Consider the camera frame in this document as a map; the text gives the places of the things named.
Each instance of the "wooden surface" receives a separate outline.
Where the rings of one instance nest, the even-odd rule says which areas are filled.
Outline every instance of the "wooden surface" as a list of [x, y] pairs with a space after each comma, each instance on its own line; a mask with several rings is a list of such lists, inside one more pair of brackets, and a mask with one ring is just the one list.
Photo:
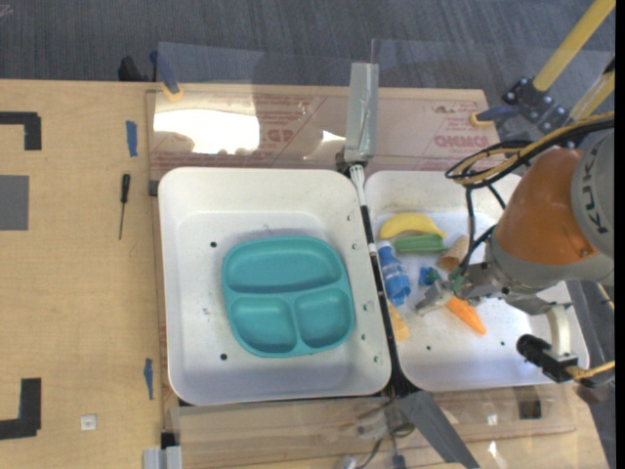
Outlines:
[[[37, 111], [43, 127], [43, 150], [24, 151], [21, 127], [0, 126], [0, 174], [30, 179], [28, 231], [0, 232], [0, 419], [17, 417], [22, 378], [42, 379], [41, 430], [0, 441], [0, 467], [141, 467], [142, 450], [159, 444], [157, 282], [146, 192], [146, 92], [153, 88], [0, 81], [0, 110]], [[126, 120], [138, 126], [137, 157], [129, 155]], [[118, 240], [124, 172], [132, 184]], [[572, 430], [473, 442], [479, 462], [497, 469], [606, 467], [588, 408], [570, 386], [564, 391]], [[81, 431], [86, 414], [98, 416], [96, 430]], [[410, 466], [441, 463], [431, 448], [409, 446], [403, 454]], [[388, 467], [389, 457], [380, 453], [368, 467]], [[337, 460], [264, 467], [331, 468]]]

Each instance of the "blue bottle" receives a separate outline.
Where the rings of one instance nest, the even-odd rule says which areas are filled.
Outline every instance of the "blue bottle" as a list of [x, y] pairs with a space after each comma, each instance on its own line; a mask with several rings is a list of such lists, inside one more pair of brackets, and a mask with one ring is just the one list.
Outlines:
[[387, 297], [394, 306], [401, 306], [410, 295], [410, 280], [388, 241], [378, 243], [378, 257]]

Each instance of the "yellow banana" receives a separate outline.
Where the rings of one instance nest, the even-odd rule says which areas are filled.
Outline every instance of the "yellow banana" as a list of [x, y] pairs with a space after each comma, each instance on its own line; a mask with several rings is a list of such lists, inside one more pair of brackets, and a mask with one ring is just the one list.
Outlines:
[[405, 232], [433, 233], [442, 238], [447, 236], [427, 215], [416, 212], [403, 212], [387, 219], [380, 229], [380, 238], [388, 239]]

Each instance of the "black screwdriver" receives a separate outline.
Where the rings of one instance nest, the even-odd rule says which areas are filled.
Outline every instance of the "black screwdriver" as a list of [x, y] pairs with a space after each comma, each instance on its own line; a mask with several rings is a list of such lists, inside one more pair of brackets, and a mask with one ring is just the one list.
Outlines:
[[121, 230], [124, 227], [124, 209], [128, 201], [128, 190], [130, 189], [130, 174], [124, 174], [121, 178], [121, 219], [119, 220], [119, 239], [121, 239]]

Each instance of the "black corner marker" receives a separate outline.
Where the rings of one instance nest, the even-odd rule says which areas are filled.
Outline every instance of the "black corner marker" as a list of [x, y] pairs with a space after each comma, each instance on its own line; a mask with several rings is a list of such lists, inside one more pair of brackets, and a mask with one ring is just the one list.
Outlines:
[[41, 379], [22, 379], [18, 418], [0, 420], [0, 440], [30, 438], [41, 429]]
[[41, 116], [33, 111], [0, 111], [0, 125], [23, 125], [23, 148], [41, 150]]

